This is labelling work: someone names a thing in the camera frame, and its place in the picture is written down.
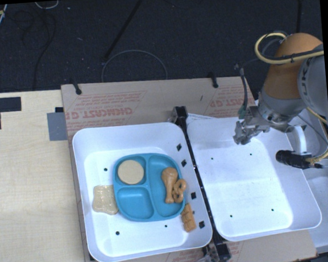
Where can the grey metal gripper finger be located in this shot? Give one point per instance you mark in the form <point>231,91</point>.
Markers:
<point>238,135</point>
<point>248,137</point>

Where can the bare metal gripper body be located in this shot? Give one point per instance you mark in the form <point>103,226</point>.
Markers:
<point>258,119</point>

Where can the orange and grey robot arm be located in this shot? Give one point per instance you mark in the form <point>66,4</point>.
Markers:
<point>290,73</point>

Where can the white plastic tray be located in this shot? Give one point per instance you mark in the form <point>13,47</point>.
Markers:
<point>252,191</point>
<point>145,243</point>

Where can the brown toy pretzel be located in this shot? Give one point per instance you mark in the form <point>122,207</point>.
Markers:
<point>181,187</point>

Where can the tan toy chicken drumstick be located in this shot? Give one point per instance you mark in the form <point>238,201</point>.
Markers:
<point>168,181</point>

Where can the brown cardboard board red print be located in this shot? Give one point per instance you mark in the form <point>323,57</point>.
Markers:
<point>150,103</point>

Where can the orange-brown toy waffle biscuit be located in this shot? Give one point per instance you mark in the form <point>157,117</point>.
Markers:
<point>188,218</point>

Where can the round beige biscuit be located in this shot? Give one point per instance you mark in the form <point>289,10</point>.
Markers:
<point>130,171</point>

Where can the blue divided plate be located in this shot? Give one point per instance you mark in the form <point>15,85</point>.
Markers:
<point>136,201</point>

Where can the beige toy bread slice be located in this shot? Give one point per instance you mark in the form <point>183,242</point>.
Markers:
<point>104,199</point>

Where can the black cylinder on white bracket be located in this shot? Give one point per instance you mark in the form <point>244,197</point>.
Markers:
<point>290,157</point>

